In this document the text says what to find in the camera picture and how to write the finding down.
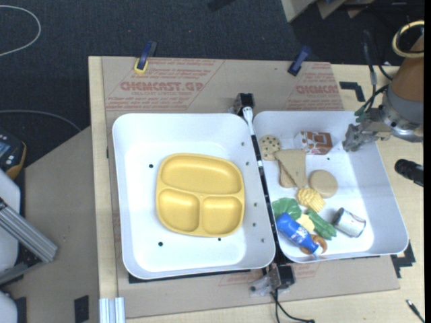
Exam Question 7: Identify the yellow divided plate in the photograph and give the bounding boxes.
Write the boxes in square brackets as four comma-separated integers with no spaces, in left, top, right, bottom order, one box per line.
[155,152,246,238]

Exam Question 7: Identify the tan biscuit with green dots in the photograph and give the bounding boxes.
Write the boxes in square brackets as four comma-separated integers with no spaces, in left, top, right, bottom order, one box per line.
[258,135,283,162]

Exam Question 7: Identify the brown cardboard board red print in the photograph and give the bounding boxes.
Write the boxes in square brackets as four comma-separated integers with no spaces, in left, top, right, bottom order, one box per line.
[100,56,401,319]

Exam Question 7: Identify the orange croissant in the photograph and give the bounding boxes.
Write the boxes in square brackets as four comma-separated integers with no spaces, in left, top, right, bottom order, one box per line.
[298,234,329,256]

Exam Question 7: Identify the brown and white carton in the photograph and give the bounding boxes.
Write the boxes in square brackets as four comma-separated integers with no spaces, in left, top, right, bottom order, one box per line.
[293,130,334,156]

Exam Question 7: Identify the tan triangular bread slice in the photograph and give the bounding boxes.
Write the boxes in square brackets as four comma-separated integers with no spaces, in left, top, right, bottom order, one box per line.
[273,149,309,189]

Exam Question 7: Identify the green lettuce leaf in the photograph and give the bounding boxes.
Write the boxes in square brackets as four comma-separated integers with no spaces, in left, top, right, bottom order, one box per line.
[271,197,303,221]

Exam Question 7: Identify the round beige biscuit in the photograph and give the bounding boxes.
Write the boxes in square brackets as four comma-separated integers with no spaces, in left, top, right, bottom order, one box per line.
[308,169,339,199]

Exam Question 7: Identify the green leafy vegetable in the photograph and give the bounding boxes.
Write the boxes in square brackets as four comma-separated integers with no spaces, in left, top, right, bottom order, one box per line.
[305,209,338,240]

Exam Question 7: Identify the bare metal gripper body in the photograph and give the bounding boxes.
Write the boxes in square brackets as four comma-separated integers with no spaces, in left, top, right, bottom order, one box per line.
[357,108,425,144]

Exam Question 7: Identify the white plastic tray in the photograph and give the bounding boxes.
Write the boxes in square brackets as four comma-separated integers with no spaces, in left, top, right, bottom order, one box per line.
[111,112,277,280]
[252,110,410,264]

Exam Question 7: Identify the thin black and white rod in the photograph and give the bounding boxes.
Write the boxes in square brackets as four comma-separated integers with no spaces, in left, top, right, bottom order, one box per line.
[242,106,279,266]

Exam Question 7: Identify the yellow cheese slice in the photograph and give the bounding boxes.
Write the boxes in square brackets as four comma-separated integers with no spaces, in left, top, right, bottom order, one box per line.
[296,213,316,233]

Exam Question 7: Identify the blue bottle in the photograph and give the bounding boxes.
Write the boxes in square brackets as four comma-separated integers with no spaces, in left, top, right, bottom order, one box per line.
[275,212,321,256]

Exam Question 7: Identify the white can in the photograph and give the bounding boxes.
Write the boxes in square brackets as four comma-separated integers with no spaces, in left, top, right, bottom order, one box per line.
[331,207,367,239]

